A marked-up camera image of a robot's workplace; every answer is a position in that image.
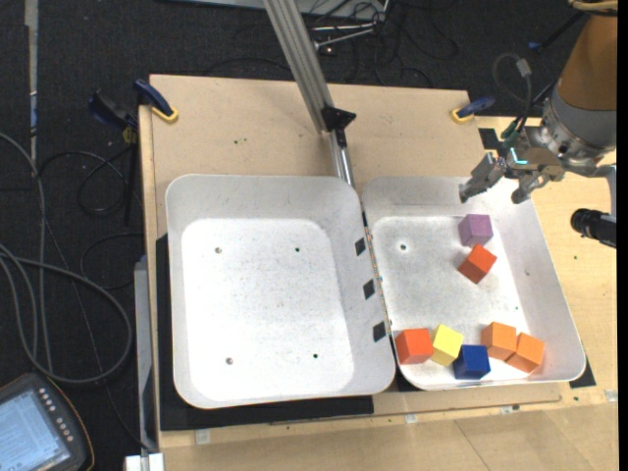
wooden table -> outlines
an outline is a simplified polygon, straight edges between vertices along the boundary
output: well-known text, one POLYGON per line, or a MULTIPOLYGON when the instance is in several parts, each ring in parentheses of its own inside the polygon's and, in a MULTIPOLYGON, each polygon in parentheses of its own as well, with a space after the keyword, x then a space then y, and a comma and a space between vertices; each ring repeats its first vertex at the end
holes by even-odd
MULTIPOLYGON (((328 176, 333 169, 328 142, 315 133, 293 82, 172 76, 150 81, 180 111, 171 125, 145 107, 139 114, 158 365, 155 241, 167 232, 168 184, 192 173, 328 176)), ((347 139, 358 193, 379 176, 468 176, 485 151, 478 127, 499 133, 510 122, 476 118, 455 124, 448 114, 469 102, 465 91, 335 84, 330 91, 337 106, 357 114, 347 139)), ((160 431, 167 469, 206 469, 208 461, 216 469, 415 469, 417 459, 439 468, 464 462, 464 469, 499 469, 513 455, 519 455, 522 469, 538 469, 531 459, 541 459, 548 469, 612 469, 618 463, 617 403, 608 401, 618 389, 616 251, 579 238, 569 224, 579 207, 608 211, 608 186, 568 175, 536 190, 533 200, 596 386, 390 388, 374 396, 373 416, 160 431), (211 443, 198 445, 201 441, 211 443)))

black bracket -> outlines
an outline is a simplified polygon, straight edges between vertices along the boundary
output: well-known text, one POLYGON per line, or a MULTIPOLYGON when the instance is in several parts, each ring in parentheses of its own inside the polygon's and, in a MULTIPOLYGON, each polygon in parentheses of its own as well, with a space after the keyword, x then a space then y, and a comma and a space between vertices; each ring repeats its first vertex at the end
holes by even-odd
POLYGON ((333 106, 326 106, 321 110, 323 120, 325 121, 325 127, 327 131, 336 132, 336 140, 340 148, 346 148, 346 136, 344 134, 344 128, 351 124, 356 115, 351 112, 346 112, 340 108, 333 106))

white tray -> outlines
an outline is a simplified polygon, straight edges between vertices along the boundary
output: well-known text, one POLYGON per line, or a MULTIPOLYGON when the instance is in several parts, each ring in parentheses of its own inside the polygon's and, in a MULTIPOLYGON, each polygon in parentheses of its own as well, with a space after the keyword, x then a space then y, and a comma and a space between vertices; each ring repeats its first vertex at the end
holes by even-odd
POLYGON ((585 354, 533 203, 512 204, 516 182, 502 180, 461 204, 458 186, 466 180, 380 178, 365 186, 364 210, 392 334, 442 323, 463 334, 463 343, 478 344, 482 329, 499 321, 544 340, 544 362, 525 374, 491 358, 491 372, 480 381, 459 381, 451 366, 430 360, 401 365, 401 373, 423 390, 579 377, 585 354), (457 271, 470 251, 457 225, 469 213, 491 216, 494 237, 486 247, 497 256, 477 285, 457 271))
POLYGON ((175 386, 217 408, 373 394, 394 356, 357 193, 188 175, 166 193, 175 386))

cube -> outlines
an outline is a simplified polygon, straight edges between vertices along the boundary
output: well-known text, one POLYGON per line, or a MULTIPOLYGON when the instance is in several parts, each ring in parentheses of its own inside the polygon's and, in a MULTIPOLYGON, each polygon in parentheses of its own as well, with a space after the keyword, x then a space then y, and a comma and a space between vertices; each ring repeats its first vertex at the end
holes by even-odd
POLYGON ((434 354, 430 331, 427 328, 403 330, 394 339, 394 345, 400 365, 425 363, 434 354))
POLYGON ((460 347, 460 354, 453 361, 453 375, 458 380, 479 380, 491 371, 489 353, 484 345, 460 347))
POLYGON ((458 267, 458 272, 478 284, 489 273, 497 257, 482 244, 476 244, 458 267))
POLYGON ((464 246, 483 246, 493 237, 493 226, 489 215, 469 214, 458 224, 460 242, 464 246))
POLYGON ((546 343, 528 334, 520 333, 517 337, 517 350, 506 363, 510 366, 531 373, 543 362, 546 343))
POLYGON ((432 346, 434 347, 432 361, 443 366, 449 366, 458 357, 463 339, 464 335, 456 330, 443 324, 438 325, 432 338, 432 346))
POLYGON ((517 331, 514 327, 493 321, 482 330, 480 343, 489 356, 505 361, 517 350, 517 331))

black floor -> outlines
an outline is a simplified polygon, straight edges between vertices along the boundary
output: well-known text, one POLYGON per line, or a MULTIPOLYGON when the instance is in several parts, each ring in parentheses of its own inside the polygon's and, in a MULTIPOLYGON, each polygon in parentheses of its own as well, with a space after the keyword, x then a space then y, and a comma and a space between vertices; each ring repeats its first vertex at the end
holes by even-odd
MULTIPOLYGON (((493 62, 505 52, 526 58, 535 93, 555 81, 586 19, 541 54, 528 44, 542 42, 574 16, 566 1, 399 0, 377 36, 342 42, 334 56, 321 57, 322 68, 329 82, 465 89, 471 99, 492 95, 496 103, 485 114, 514 116, 522 105, 497 86, 493 62)), ((0 131, 29 153, 24 4, 0 0, 0 131)), ((306 22, 315 25, 312 17, 306 22)), ((321 23, 347 21, 324 19, 316 25, 321 23)), ((65 260, 73 271, 83 270, 99 285, 112 288, 132 317, 133 287, 128 283, 142 253, 142 211, 134 199, 125 224, 124 205, 118 204, 123 183, 111 168, 84 182, 99 157, 126 148, 118 131, 89 114, 87 100, 96 89, 133 111, 132 83, 149 74, 291 79, 285 64, 264 11, 152 0, 39 0, 37 164, 45 165, 41 176, 52 232, 46 236, 46 261, 63 266, 65 260), (98 243, 108 236, 113 237, 98 243)), ((523 96, 524 85, 512 63, 500 64, 499 74, 523 96)), ((126 153, 113 163, 124 176, 129 158, 126 153)), ((0 140, 0 242, 16 255, 36 258, 39 236, 40 211, 28 164, 0 140)), ((29 274, 37 281, 36 272, 29 274)), ((98 374, 90 333, 103 367, 114 364, 125 340, 116 312, 101 297, 84 288, 76 291, 64 279, 47 275, 45 283, 55 372, 69 377, 98 374)), ((20 344, 12 302, 6 278, 0 277, 0 385, 32 369, 20 344)), ((23 312, 30 334, 27 300, 23 312)), ((41 352, 38 357, 43 361, 41 352)), ((136 434, 134 368, 131 360, 110 383, 110 391, 136 434)), ((121 469, 125 455, 138 454, 102 387, 64 389, 93 439, 95 469, 121 469)))

